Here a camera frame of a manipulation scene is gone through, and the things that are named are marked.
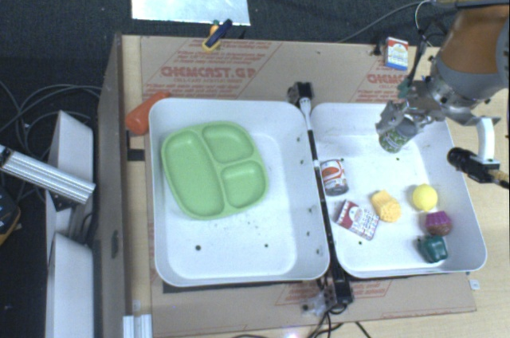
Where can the purple cupcake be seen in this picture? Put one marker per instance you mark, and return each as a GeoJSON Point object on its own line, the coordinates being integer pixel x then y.
{"type": "Point", "coordinates": [438, 224]}

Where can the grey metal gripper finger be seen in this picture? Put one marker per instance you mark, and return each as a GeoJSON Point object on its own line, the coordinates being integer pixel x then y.
{"type": "Point", "coordinates": [409, 126]}
{"type": "Point", "coordinates": [389, 116]}

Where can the red and white can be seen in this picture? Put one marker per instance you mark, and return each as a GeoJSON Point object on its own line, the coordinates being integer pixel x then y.
{"type": "Point", "coordinates": [334, 177]}

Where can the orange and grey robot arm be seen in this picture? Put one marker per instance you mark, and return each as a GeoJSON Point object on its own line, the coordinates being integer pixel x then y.
{"type": "Point", "coordinates": [474, 45]}

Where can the blue and white carton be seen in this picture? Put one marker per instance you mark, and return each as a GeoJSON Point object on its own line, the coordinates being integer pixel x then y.
{"type": "Point", "coordinates": [396, 54]}

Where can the yellow corn cob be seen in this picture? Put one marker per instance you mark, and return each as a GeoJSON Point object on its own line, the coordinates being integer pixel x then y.
{"type": "Point", "coordinates": [386, 207]}

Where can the green divided plate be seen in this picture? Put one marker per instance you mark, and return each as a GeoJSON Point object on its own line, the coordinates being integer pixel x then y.
{"type": "Point", "coordinates": [207, 173]}

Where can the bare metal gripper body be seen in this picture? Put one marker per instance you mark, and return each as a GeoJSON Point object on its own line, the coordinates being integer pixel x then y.
{"type": "Point", "coordinates": [426, 102]}

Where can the orange carrot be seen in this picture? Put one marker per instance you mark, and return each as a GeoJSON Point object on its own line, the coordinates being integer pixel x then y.
{"type": "Point", "coordinates": [139, 117]}

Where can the brown cardboard board red print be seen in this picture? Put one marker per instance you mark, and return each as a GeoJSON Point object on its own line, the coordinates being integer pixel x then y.
{"type": "Point", "coordinates": [239, 65]}

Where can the yellow lemon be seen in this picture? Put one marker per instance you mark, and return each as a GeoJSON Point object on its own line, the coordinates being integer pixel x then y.
{"type": "Point", "coordinates": [424, 197]}

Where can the thin black and white rod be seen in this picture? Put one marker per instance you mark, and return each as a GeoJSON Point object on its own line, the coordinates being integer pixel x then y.
{"type": "Point", "coordinates": [313, 141]}

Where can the green and white can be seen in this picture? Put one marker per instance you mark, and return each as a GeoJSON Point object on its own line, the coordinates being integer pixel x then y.
{"type": "Point", "coordinates": [391, 142]}

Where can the white plastic tray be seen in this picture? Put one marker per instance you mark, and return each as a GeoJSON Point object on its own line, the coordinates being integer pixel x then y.
{"type": "Point", "coordinates": [382, 248]}
{"type": "Point", "coordinates": [239, 244]}

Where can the black cylinder on white bracket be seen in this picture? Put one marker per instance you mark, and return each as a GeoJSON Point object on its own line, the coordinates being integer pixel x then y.
{"type": "Point", "coordinates": [474, 163]}

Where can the red and white packet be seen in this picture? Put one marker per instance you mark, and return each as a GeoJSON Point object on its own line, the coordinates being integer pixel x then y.
{"type": "Point", "coordinates": [356, 220]}

